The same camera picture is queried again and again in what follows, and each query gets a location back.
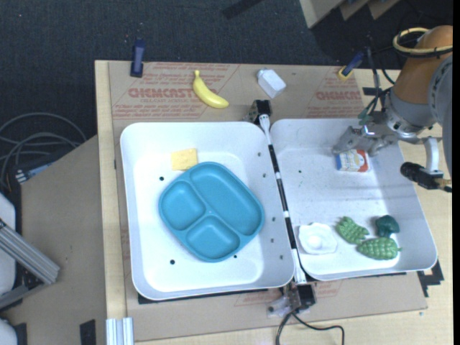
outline blue plate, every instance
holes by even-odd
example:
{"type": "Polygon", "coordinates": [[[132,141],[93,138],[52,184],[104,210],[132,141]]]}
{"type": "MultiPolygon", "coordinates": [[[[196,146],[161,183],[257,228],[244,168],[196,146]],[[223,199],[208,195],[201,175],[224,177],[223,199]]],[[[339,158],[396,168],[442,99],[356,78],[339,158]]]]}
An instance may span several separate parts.
{"type": "Polygon", "coordinates": [[[162,220],[198,258],[219,262],[236,254],[260,231],[262,204],[229,169],[202,162],[160,196],[162,220]]]}

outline small box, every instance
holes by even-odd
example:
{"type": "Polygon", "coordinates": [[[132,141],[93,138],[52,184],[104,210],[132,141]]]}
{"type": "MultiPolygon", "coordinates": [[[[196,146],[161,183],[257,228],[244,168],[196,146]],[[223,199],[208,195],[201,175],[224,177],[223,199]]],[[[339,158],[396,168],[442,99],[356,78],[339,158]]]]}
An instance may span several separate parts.
{"type": "Polygon", "coordinates": [[[367,152],[362,149],[351,149],[336,156],[337,170],[357,171],[364,173],[369,170],[367,152]]]}
{"type": "Polygon", "coordinates": [[[275,98],[286,88],[284,80],[273,69],[259,70],[257,81],[270,98],[275,98]]]}

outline white toy egg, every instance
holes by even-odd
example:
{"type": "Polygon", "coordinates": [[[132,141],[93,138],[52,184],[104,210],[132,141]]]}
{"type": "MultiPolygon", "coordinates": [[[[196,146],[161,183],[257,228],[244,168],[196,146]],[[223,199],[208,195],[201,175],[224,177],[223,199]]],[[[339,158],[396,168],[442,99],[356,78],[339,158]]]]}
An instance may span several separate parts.
{"type": "Polygon", "coordinates": [[[299,228],[302,248],[309,254],[328,254],[337,250],[337,240],[329,225],[313,222],[299,228]]]}

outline banana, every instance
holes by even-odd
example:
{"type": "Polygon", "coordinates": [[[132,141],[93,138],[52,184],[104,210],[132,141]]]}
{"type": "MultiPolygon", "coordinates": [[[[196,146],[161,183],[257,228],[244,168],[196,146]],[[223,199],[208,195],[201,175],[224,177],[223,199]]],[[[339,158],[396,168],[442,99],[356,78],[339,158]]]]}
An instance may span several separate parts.
{"type": "Polygon", "coordinates": [[[208,106],[214,107],[216,109],[225,109],[229,105],[229,102],[225,98],[216,95],[208,88],[206,83],[203,82],[203,79],[201,79],[199,70],[195,70],[193,91],[199,97],[199,99],[208,106]]]}

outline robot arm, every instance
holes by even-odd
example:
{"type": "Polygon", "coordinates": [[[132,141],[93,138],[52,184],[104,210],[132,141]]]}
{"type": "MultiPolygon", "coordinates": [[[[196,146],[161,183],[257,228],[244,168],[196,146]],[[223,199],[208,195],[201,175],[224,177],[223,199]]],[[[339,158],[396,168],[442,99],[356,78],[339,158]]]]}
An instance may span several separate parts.
{"type": "Polygon", "coordinates": [[[442,173],[436,170],[437,144],[431,137],[418,135],[436,122],[443,127],[444,155],[452,177],[453,27],[408,29],[394,38],[393,46],[408,59],[394,86],[380,96],[382,110],[374,110],[379,99],[376,96],[372,109],[369,111],[368,106],[360,115],[361,127],[349,127],[333,147],[333,153],[362,149],[374,156],[380,148],[400,140],[424,144],[427,167],[406,162],[401,171],[425,188],[444,188],[442,173]],[[400,38],[413,32],[423,33],[418,44],[414,48],[401,46],[400,38]]]}

